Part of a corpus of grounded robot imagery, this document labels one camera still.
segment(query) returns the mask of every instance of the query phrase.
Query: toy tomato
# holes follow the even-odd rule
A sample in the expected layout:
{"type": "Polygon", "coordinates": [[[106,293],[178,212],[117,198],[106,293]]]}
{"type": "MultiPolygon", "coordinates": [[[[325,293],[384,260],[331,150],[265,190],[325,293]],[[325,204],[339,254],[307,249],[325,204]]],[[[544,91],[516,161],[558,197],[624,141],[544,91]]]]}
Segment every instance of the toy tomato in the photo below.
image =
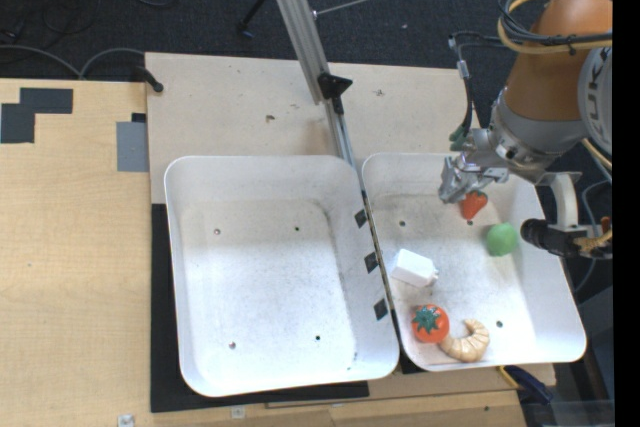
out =
{"type": "Polygon", "coordinates": [[[449,334],[449,316],[439,306],[425,304],[416,308],[411,327],[421,342],[440,343],[449,334]]]}

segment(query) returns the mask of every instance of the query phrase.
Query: green ball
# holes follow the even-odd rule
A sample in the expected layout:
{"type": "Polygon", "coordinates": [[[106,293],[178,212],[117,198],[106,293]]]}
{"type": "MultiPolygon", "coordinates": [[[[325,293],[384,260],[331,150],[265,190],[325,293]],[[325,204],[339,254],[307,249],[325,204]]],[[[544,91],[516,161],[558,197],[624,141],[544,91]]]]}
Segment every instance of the green ball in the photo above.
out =
{"type": "Polygon", "coordinates": [[[504,256],[518,245],[518,232],[510,223],[494,224],[487,233],[487,249],[491,256],[504,256]]]}

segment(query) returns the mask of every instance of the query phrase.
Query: black mat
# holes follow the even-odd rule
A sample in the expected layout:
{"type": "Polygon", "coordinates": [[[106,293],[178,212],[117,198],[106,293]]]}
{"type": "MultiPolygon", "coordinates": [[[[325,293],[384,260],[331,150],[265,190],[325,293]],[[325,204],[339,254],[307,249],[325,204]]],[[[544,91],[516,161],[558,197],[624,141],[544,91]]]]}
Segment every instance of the black mat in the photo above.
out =
{"type": "Polygon", "coordinates": [[[186,384],[180,373],[171,271],[171,246],[165,205],[151,209],[151,412],[308,400],[342,400],[369,396],[366,382],[328,384],[223,398],[204,397],[186,384]]]}

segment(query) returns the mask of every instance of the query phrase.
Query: black clip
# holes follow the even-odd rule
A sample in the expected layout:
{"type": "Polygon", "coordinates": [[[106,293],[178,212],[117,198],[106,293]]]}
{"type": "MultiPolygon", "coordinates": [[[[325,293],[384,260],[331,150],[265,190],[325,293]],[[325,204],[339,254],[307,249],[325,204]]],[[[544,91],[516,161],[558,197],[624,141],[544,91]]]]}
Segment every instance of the black clip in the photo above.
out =
{"type": "Polygon", "coordinates": [[[505,365],[502,369],[520,386],[518,398],[521,404],[536,403],[543,406],[551,404],[553,393],[529,372],[515,365],[505,365]]]}
{"type": "Polygon", "coordinates": [[[318,77],[318,84],[320,85],[320,91],[322,91],[324,99],[331,99],[334,112],[336,114],[344,114],[340,96],[353,84],[353,80],[336,77],[335,75],[325,72],[321,73],[318,77]]]}
{"type": "Polygon", "coordinates": [[[133,69],[133,82],[146,82],[148,83],[156,93],[161,93],[164,90],[164,86],[158,82],[158,80],[151,74],[149,70],[143,66],[136,66],[133,69]]]}
{"type": "Polygon", "coordinates": [[[576,37],[575,34],[567,36],[567,46],[569,47],[569,55],[576,55],[576,49],[571,46],[571,41],[576,37]]]}

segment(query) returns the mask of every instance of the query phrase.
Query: red object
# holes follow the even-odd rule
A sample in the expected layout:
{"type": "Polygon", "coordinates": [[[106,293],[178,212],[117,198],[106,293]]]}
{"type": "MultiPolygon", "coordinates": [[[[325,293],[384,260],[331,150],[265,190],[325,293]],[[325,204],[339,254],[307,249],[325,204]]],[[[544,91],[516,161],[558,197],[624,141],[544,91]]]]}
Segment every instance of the red object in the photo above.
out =
{"type": "Polygon", "coordinates": [[[482,210],[489,202],[489,197],[480,191],[468,192],[464,199],[460,202],[462,207],[462,217],[467,221],[473,219],[476,214],[482,210]]]}
{"type": "Polygon", "coordinates": [[[449,334],[449,316],[435,304],[418,306],[411,321],[413,334],[425,343],[440,343],[449,334]]]}

